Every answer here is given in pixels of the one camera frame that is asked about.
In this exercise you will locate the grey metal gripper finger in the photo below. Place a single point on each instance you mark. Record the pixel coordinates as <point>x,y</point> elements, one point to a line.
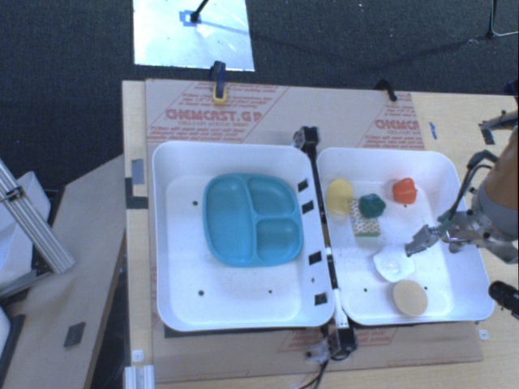
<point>415,246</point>
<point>430,231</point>

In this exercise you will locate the brown cardboard board red print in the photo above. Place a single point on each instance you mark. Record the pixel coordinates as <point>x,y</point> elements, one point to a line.
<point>243,112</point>

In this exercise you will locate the green and white patterned sponge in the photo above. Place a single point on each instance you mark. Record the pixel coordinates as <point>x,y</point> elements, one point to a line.
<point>367,227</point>

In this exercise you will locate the white plastic tray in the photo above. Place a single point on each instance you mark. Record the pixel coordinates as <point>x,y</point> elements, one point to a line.
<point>446,290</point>
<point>194,257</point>

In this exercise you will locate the tan round biscuit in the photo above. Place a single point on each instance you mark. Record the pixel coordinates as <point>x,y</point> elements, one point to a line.
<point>409,297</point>

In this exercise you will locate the green toy bell pepper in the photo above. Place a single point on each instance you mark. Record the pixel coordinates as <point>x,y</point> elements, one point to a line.
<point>371,205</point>

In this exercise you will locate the thin black and white rod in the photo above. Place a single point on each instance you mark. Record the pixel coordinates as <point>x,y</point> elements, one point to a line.
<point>322,213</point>

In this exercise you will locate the white toy fried egg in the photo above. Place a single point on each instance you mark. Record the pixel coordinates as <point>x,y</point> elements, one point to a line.
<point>392,266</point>

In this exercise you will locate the orange toy bell pepper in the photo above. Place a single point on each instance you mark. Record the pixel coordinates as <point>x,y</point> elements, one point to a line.
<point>404,190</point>

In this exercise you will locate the blue divided plate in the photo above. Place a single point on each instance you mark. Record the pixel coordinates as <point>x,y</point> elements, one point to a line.
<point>239,221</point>

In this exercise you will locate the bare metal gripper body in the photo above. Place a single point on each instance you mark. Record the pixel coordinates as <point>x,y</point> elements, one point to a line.
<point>472,227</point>

